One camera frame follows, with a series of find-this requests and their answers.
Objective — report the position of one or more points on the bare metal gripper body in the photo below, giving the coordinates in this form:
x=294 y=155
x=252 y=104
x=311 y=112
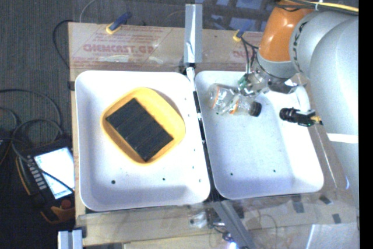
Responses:
x=258 y=80

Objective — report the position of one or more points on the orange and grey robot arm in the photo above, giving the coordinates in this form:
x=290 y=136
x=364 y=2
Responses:
x=326 y=67

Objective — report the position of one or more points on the clear plastic bottle black cap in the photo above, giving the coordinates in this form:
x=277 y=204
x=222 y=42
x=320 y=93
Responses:
x=224 y=99

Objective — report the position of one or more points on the white plastic tray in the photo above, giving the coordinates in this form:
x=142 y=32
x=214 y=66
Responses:
x=256 y=154
x=140 y=186

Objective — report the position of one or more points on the yellow bowl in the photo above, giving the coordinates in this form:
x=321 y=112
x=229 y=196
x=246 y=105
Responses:
x=172 y=116

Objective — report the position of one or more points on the black flat rectangular box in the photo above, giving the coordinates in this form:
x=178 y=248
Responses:
x=140 y=128

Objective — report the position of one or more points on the brown cardboard board red print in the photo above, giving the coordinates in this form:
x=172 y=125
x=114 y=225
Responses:
x=122 y=46

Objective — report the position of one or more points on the black cylinder on white bracket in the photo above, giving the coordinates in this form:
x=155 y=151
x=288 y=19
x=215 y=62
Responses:
x=292 y=115

